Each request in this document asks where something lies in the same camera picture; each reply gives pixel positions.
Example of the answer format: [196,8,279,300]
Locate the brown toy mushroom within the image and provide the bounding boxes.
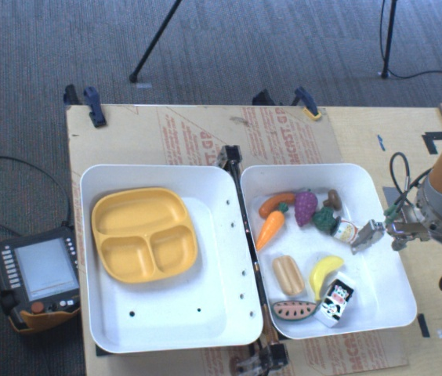
[322,188,343,212]

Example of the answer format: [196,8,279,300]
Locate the green toy broccoli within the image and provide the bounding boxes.
[311,206,342,236]

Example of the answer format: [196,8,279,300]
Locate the tan toy hot dog bun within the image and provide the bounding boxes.
[271,254,306,297]

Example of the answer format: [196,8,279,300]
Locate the thin black and white rod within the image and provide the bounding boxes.
[227,158,281,346]

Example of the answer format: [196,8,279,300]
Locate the yellow banana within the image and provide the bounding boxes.
[308,255,346,302]

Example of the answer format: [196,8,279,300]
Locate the orange toy carrot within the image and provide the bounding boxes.
[255,201,290,252]

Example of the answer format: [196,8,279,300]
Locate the yellow divided plate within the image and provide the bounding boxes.
[90,186,200,285]

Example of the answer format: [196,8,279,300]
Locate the white cow print milk carton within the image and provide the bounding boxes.
[313,271,356,329]

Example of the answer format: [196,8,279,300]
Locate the purple toy grapes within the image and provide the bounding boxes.
[293,188,320,228]

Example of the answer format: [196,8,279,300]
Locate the black block with thin wires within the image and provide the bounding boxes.
[216,144,244,168]
[230,341,290,376]

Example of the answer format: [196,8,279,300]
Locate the black tripod leg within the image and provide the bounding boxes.
[128,0,193,84]
[379,0,401,80]

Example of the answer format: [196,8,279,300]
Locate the orange toy sausage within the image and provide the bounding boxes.
[258,192,297,220]

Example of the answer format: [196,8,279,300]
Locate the brown cardboard board red print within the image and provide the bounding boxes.
[66,104,410,376]

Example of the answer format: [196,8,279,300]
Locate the white plastic tray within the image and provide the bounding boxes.
[240,162,418,341]
[79,164,265,355]

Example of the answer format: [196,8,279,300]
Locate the toy watermelon slice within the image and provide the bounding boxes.
[270,299,320,323]

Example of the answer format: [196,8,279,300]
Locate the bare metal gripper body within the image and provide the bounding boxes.
[385,204,433,244]

